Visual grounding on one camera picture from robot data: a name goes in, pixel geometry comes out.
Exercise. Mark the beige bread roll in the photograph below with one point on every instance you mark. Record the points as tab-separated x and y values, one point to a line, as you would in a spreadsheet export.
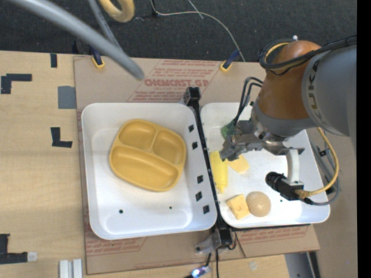
258	204

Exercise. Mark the yellow cheese wedge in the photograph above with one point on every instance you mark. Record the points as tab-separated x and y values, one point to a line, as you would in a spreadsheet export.
238	206

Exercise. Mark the thin black rod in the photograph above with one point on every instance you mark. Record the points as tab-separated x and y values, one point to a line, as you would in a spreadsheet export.
207	161

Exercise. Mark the pale yellow cheese slice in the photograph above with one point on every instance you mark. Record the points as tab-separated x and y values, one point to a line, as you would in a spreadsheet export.
240	165

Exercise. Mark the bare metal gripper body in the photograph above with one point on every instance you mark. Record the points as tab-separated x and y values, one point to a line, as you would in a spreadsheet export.
255	139

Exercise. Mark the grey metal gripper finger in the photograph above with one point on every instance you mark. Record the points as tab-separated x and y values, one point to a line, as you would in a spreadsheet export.
238	154
225	152

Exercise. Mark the black cylinder on white bracket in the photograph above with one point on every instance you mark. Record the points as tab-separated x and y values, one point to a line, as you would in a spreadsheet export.
282	184

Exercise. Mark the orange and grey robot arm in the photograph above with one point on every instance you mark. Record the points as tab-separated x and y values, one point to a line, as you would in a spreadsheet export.
290	91

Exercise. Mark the yellow squeeze bottle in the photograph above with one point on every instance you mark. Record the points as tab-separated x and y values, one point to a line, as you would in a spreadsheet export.
218	169

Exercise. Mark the white plastic tray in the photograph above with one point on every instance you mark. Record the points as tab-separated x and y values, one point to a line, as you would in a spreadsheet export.
261	181
145	213

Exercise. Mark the yellow divided plate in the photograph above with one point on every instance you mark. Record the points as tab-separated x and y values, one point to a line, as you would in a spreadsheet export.
145	158

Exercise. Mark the brown cardboard board red print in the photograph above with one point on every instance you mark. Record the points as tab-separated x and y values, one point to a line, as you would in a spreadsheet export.
116	82

